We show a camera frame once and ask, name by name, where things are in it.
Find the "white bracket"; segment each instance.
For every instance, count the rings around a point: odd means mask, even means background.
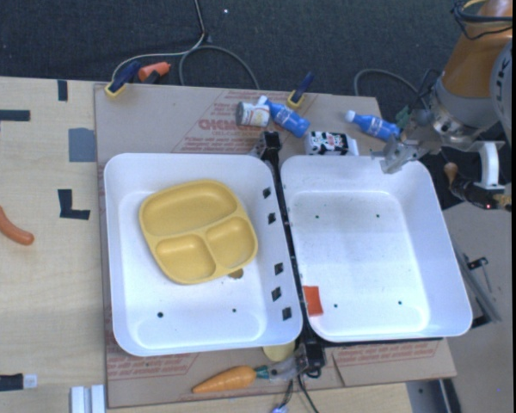
[[[71,387],[69,403],[71,413],[105,413],[105,388],[103,385]]]
[[[499,184],[499,153],[501,143],[481,141],[477,143],[476,149],[482,159],[482,180],[476,182],[478,187],[483,189],[504,189]]]

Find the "small bottle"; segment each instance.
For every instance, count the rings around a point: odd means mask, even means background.
[[[392,134],[397,139],[402,132],[396,124],[370,114],[356,114],[353,110],[347,111],[346,121],[357,124],[365,133],[383,141],[387,141]]]
[[[239,102],[235,112],[235,122],[238,126],[267,127],[269,122],[269,106],[264,103],[264,96],[257,104]]]
[[[265,104],[269,106],[269,111],[275,124],[282,126],[297,138],[304,136],[304,133],[306,133],[310,126],[308,120],[300,117],[296,112],[283,104],[275,104],[268,99],[265,100]]]

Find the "black carpet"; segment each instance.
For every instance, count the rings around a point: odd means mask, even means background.
[[[311,91],[354,95],[354,76],[369,68],[418,86],[427,70],[443,69],[460,35],[452,0],[199,2],[204,44],[243,59],[261,89],[291,90],[312,71]],[[0,76],[108,81],[125,59],[182,52],[199,37],[194,0],[0,0]],[[179,84],[180,57],[167,60],[173,71],[163,83]],[[187,57],[184,83],[254,87],[242,65],[213,50]],[[377,97],[387,120],[415,98],[378,75],[362,78],[359,93]]]

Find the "gray floor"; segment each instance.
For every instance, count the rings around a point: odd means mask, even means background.
[[[451,236],[469,260],[488,260],[488,264],[471,273],[500,321],[479,325],[463,336],[449,339],[458,372],[451,380],[458,404],[446,402],[439,381],[417,382],[408,385],[414,411],[513,412],[512,214],[462,203],[445,210],[444,216]],[[475,316],[482,315],[475,293],[468,286],[467,290]]]

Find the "orange sticker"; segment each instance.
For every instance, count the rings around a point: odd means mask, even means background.
[[[319,299],[319,287],[317,286],[304,286],[304,296],[308,306],[308,315],[314,317],[316,315],[323,314],[323,308],[321,306],[321,300]]]

